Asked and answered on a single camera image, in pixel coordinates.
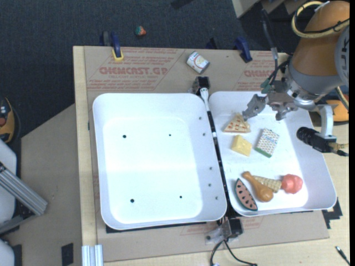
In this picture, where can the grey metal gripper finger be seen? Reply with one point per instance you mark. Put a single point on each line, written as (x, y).
(255, 105)
(283, 112)

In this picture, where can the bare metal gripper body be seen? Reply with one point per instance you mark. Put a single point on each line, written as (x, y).
(281, 98)

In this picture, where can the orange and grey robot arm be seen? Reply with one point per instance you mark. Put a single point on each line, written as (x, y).
(316, 51)

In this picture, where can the toy pizza slice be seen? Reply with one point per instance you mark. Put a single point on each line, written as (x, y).
(237, 125)

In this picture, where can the white and green patterned carton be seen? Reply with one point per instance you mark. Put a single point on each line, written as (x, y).
(266, 143)

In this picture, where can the yellow cheese wedge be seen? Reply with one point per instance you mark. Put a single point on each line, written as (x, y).
(241, 145)

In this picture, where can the white plastic tray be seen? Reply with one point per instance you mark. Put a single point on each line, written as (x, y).
(155, 162)
(280, 165)

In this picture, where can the thin black and white rod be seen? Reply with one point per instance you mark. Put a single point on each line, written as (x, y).
(219, 156)

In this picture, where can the pink ice cream cone toy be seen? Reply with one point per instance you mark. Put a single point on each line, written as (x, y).
(291, 184)

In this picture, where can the small white and yellow can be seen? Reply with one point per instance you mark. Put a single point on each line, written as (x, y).
(197, 62)

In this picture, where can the brown toy chicken drumstick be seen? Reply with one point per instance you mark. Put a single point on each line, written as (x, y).
(259, 188)

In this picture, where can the toy watermelon slice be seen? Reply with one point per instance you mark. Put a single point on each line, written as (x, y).
(245, 195)

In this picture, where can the brown cardboard board red print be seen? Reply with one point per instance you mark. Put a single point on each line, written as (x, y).
(138, 76)

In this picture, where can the small green and orange toy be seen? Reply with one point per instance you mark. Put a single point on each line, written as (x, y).
(140, 31)

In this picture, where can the black cylinder on white bracket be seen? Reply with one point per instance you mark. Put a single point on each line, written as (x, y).
(308, 135)

